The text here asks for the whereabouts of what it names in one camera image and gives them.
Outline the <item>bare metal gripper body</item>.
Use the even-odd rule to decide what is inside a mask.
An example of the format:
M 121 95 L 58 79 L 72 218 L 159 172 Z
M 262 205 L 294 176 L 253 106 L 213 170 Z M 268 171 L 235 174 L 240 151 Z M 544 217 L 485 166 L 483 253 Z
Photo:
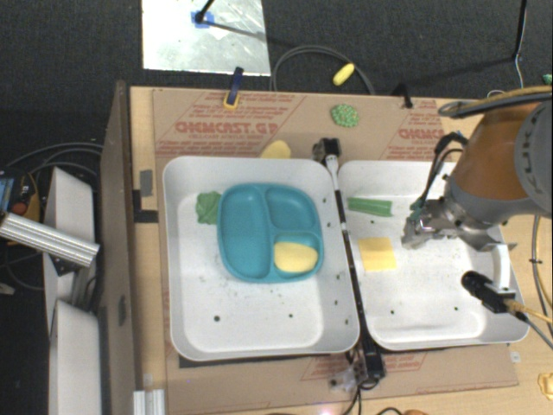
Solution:
M 436 239 L 458 238 L 477 252 L 489 252 L 500 244 L 505 244 L 508 250 L 517 246 L 516 242 L 504 242 L 499 237 L 493 237 L 490 234 L 492 224 L 474 219 L 461 206 L 446 197 L 427 200 L 417 222 L 417 230 L 434 228 Z

